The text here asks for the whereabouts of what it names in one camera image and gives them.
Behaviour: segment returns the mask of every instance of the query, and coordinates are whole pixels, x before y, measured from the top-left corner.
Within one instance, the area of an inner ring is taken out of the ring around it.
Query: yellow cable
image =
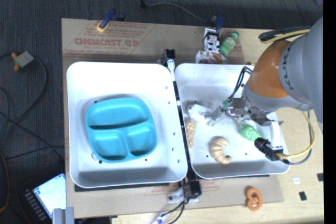
[[[284,154],[284,153],[277,153],[277,156],[280,158],[280,159],[288,159],[288,158],[296,158],[296,157],[299,157],[299,156],[302,156],[306,153],[308,153],[312,147],[314,146],[314,143],[315,143],[315,131],[314,131],[314,128],[311,124],[311,121],[310,119],[308,118],[308,116],[302,112],[302,114],[305,116],[309,126],[310,126],[310,129],[311,129],[311,135],[312,135],[312,140],[311,140],[311,143],[309,145],[309,147],[307,147],[304,151],[300,152],[300,153],[297,153],[297,154],[291,154],[291,155],[287,155],[287,154]]]
[[[283,39],[283,38],[286,38],[286,37],[302,35],[302,34],[308,33],[309,30],[310,29],[289,32],[289,33],[286,33],[286,34],[283,34],[283,35],[280,35],[280,36],[277,36],[277,37],[274,37],[274,38],[271,38],[271,39],[268,39],[268,40],[263,40],[263,41],[261,41],[261,43],[266,44],[266,43],[271,43],[271,42],[277,41],[278,39]]]

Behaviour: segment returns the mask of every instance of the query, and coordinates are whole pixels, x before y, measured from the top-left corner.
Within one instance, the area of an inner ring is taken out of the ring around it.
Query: black connector
[[[176,60],[175,50],[174,49],[164,49],[161,55],[161,58],[156,63],[167,67],[167,61],[170,59],[174,61]]]
[[[189,181],[183,186],[183,193],[186,199],[196,199],[202,194],[201,183],[198,180]]]
[[[277,153],[284,152],[284,149],[282,146],[272,147],[268,139],[264,139],[261,137],[255,139],[254,145],[256,146],[257,149],[259,149],[262,153],[264,153],[266,157],[270,159],[271,161],[280,160]]]

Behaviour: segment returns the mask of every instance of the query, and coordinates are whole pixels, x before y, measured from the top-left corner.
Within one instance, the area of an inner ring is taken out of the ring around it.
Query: gray carpet
[[[128,22],[205,26],[213,15],[223,15],[225,26],[285,28],[311,25],[323,15],[314,0],[144,0],[147,4],[169,2],[181,5],[198,18],[171,5],[146,9],[140,0],[0,0],[0,55],[28,50],[47,71],[41,98],[18,124],[8,125],[0,152],[10,158],[27,152],[64,144],[62,102],[61,19],[101,19],[112,8]],[[10,119],[17,120],[43,87],[43,68],[37,62],[27,70],[13,71],[10,57],[0,59],[0,87],[9,98]],[[6,101],[0,93],[0,128],[4,125]],[[59,162],[54,151],[8,160],[11,191]],[[0,223],[25,223],[15,196],[0,215]]]

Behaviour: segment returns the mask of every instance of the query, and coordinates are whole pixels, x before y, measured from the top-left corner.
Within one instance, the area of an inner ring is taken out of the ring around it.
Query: blue plastic plate
[[[157,133],[147,105],[136,98],[116,98],[94,103],[85,118],[90,145],[96,157],[120,163],[152,153]]]

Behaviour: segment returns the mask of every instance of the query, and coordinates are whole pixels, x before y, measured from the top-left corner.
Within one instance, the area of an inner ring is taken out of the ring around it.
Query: black tape
[[[307,200],[306,193],[304,191],[299,192],[299,195],[300,195],[301,201]]]
[[[319,181],[323,181],[323,173],[319,173],[319,174],[317,174],[317,179],[318,179]]]

